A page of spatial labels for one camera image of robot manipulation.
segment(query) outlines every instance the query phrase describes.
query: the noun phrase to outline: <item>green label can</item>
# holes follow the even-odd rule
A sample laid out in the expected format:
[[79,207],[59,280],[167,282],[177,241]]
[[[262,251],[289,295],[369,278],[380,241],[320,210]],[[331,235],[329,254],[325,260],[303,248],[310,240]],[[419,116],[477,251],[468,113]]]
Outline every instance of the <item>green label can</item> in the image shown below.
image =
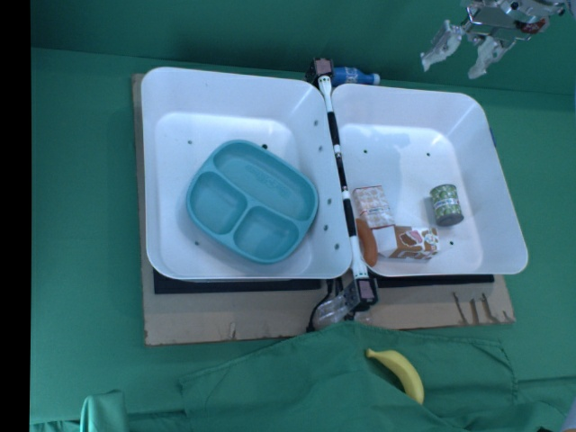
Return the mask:
[[430,191],[430,197],[438,226],[454,226],[464,219],[455,185],[438,185]]

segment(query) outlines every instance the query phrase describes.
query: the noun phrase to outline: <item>cardboard sheet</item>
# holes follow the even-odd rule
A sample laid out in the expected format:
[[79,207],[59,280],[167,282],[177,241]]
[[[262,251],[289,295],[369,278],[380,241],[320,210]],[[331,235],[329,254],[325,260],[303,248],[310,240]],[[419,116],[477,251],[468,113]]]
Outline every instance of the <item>cardboard sheet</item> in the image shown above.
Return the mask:
[[[154,293],[153,268],[148,261],[145,240],[142,77],[142,74],[132,76],[132,97],[145,344],[288,338],[306,332],[314,306],[326,294],[324,286],[283,292]],[[386,329],[512,323],[514,311],[504,277],[495,275],[494,278],[493,283],[383,288],[380,301],[356,319]]]

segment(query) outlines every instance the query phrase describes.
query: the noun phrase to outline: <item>banana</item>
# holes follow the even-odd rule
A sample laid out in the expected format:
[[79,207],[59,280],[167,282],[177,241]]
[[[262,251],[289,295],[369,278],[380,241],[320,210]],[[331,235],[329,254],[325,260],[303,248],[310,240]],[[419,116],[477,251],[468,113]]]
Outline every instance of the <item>banana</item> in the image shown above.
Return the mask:
[[416,368],[408,361],[408,358],[395,350],[375,352],[372,349],[367,349],[366,356],[368,358],[375,358],[396,374],[409,397],[420,404],[424,402],[424,386],[422,385],[422,380]]

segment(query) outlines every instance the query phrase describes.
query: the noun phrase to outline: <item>blue divided plate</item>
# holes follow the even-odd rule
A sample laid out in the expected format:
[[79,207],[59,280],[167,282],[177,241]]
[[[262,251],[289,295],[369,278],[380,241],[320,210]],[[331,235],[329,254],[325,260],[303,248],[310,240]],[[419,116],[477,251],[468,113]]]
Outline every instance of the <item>blue divided plate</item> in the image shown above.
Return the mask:
[[288,257],[318,209],[316,187],[269,150],[231,140],[214,150],[186,195],[192,221],[209,236],[260,264]]

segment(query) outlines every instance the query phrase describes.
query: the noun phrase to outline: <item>plastic bottle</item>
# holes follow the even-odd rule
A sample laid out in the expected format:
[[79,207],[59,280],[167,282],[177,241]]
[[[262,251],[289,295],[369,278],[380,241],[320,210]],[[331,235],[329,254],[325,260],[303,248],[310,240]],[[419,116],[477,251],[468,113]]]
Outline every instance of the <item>plastic bottle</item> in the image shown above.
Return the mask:
[[332,86],[336,87],[344,83],[360,83],[363,85],[379,85],[378,74],[365,74],[355,67],[334,67],[332,72]]

